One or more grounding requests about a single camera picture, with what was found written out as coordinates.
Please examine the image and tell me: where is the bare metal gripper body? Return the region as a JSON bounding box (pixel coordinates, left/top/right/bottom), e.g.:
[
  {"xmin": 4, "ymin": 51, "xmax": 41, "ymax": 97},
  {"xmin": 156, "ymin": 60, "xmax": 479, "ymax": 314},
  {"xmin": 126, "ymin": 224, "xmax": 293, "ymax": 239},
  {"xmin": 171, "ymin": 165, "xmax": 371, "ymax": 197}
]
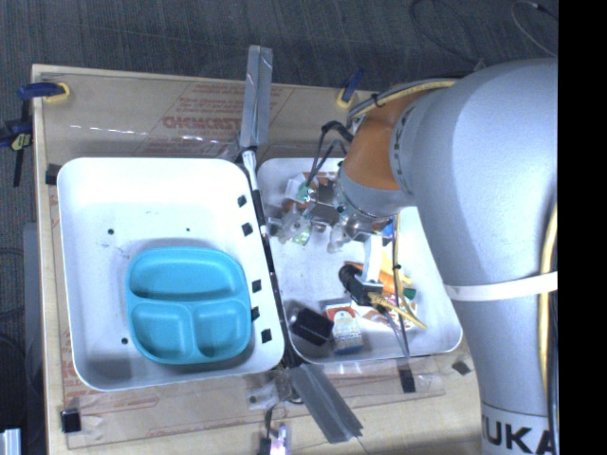
[{"xmin": 304, "ymin": 180, "xmax": 397, "ymax": 246}]

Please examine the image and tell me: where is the white plastic tray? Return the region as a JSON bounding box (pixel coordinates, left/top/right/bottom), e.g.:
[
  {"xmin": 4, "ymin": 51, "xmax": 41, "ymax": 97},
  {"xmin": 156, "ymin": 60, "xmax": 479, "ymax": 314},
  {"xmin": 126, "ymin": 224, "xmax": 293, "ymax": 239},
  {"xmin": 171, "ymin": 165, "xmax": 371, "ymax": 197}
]
[
  {"xmin": 255, "ymin": 156, "xmax": 464, "ymax": 366},
  {"xmin": 56, "ymin": 155, "xmax": 286, "ymax": 392}
]

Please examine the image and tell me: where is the white carton with orange print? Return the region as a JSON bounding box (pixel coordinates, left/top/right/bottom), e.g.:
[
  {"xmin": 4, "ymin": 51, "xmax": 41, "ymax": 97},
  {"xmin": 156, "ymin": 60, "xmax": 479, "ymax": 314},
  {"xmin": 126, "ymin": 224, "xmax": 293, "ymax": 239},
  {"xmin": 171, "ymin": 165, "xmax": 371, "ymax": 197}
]
[{"xmin": 323, "ymin": 300, "xmax": 366, "ymax": 355}]

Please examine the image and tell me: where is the black box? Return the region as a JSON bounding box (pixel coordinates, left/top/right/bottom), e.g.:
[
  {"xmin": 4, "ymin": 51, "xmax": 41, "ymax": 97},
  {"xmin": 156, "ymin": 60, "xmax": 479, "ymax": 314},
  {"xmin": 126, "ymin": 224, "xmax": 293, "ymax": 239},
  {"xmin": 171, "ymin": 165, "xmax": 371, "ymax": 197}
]
[{"xmin": 289, "ymin": 306, "xmax": 335, "ymax": 347}]

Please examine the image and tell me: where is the blue divided plate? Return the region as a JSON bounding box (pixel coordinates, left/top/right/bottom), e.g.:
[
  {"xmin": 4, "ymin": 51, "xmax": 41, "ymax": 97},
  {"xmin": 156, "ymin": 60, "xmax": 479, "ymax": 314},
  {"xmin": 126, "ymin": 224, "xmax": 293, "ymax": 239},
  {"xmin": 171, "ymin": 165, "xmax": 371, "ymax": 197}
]
[{"xmin": 124, "ymin": 246, "xmax": 254, "ymax": 366}]

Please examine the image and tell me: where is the brown cardboard board red print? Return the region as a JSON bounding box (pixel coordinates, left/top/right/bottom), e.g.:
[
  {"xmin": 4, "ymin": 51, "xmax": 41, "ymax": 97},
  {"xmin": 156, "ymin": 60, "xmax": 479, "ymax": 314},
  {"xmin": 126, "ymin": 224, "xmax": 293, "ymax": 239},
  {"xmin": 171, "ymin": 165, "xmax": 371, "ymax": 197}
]
[{"xmin": 40, "ymin": 71, "xmax": 448, "ymax": 450}]

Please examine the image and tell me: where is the black cylinder on white bracket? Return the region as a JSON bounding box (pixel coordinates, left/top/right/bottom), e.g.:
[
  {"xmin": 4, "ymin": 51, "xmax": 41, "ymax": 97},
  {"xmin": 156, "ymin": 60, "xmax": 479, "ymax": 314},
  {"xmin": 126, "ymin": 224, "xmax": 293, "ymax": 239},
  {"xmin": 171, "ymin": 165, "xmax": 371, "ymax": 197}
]
[{"xmin": 338, "ymin": 234, "xmax": 386, "ymax": 308}]

